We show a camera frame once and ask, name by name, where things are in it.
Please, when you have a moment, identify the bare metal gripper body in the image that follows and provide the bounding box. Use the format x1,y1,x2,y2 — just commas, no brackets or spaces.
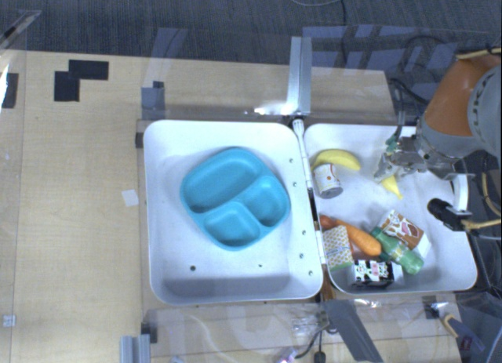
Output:
387,135,437,172

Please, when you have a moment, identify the white and orange can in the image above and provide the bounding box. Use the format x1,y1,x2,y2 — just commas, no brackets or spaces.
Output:
312,162,344,200

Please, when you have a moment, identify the brown and white carton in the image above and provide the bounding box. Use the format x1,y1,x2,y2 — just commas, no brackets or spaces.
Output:
379,209,426,250

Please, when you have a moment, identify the orange carrot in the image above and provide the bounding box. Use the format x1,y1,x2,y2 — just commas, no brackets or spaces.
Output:
318,214,383,258

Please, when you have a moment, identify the green bottle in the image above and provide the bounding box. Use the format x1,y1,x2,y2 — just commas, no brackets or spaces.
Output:
370,227,425,276

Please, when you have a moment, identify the yellow patterned carton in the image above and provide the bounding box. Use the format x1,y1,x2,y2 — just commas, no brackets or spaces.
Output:
322,224,355,273

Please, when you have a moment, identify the white plastic tray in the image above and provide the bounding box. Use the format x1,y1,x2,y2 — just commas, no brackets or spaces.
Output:
303,122,479,296
142,118,325,307

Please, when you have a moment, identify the black and white carton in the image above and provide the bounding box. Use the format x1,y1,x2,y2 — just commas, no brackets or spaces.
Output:
352,259,395,289

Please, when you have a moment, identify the blue divided plate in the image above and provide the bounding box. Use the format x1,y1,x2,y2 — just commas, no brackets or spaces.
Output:
179,147,292,252

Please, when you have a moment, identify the black cylinder on white bracket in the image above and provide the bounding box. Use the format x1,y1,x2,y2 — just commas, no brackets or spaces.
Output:
426,172,474,233

